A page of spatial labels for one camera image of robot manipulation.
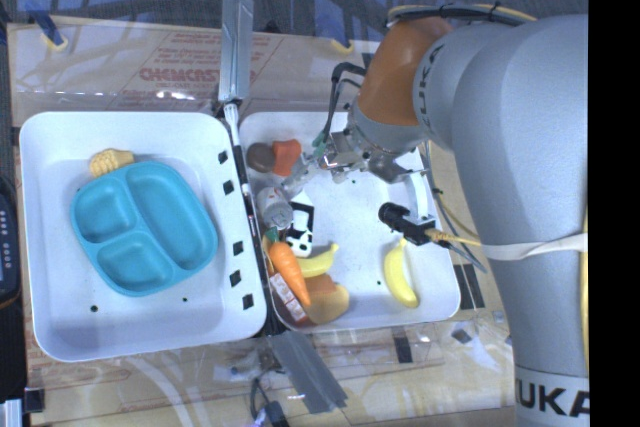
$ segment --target white object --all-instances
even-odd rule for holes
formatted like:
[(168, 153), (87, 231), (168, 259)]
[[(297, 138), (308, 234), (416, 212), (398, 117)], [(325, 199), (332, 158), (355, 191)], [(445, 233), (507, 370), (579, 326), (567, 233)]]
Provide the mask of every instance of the white object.
[[(324, 112), (256, 113), (241, 123), (240, 140), (247, 148), (257, 142), (295, 138), (303, 151), (310, 153), (311, 142), (326, 119)], [(346, 121), (346, 113), (336, 113), (332, 130), (341, 130)], [(422, 168), (418, 152), (403, 156), (398, 163), (407, 169)], [(273, 186), (273, 180), (277, 179), (271, 173), (254, 170), (247, 173), (253, 190)], [(426, 191), (429, 211), (435, 214), (429, 187)], [(384, 256), (398, 244), (401, 235), (378, 220), (378, 209), (387, 201), (407, 205), (409, 194), (404, 183), (389, 185), (372, 174), (353, 173), (336, 184), (328, 171), (320, 171), (305, 185), (304, 192), (315, 207), (314, 253), (331, 243), (340, 246), (328, 274), (349, 291), (350, 304), (346, 313), (328, 324), (311, 328), (289, 325), (291, 329), (322, 332), (409, 325), (445, 320), (458, 310), (460, 289), (451, 257), (446, 249), (435, 244), (419, 247), (407, 244), (405, 248), (408, 262), (405, 271), (420, 299), (417, 308), (400, 304), (385, 285)]]
[[(145, 297), (119, 294), (102, 280), (73, 232), (70, 205), (93, 179), (91, 156), (106, 148), (182, 175), (219, 234), (207, 267)], [(20, 154), (33, 327), (51, 357), (85, 361), (179, 349), (260, 330), (266, 304), (231, 143), (219, 121), (198, 113), (47, 112), (22, 127)]]

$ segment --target yellow banana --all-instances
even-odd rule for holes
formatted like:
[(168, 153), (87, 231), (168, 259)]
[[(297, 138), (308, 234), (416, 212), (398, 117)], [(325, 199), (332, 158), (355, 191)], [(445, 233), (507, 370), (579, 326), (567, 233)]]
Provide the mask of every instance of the yellow banana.
[(404, 275), (404, 246), (407, 241), (402, 238), (396, 247), (384, 257), (384, 279), (391, 295), (407, 308), (417, 308), (420, 301)]
[(320, 274), (327, 272), (329, 267), (333, 265), (333, 257), (338, 249), (338, 244), (331, 244), (328, 251), (318, 256), (297, 258), (300, 268), (302, 269), (302, 275), (305, 278), (313, 278), (314, 276), (320, 276)]

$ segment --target brown round object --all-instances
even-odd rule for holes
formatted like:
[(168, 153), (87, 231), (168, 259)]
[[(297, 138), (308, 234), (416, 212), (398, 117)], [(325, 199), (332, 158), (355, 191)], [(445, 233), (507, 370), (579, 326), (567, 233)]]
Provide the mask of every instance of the brown round object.
[(247, 165), (259, 173), (269, 173), (276, 163), (276, 156), (271, 145), (253, 143), (247, 150)]

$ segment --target carrot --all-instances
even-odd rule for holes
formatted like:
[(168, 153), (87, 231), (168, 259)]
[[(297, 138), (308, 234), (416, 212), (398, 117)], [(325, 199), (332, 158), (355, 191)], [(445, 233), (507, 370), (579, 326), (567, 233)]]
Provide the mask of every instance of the carrot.
[(302, 276), (302, 269), (300, 269), (296, 255), (293, 254), (289, 244), (280, 241), (274, 242), (269, 248), (269, 259), (302, 305), (309, 306), (311, 298), (307, 284)]

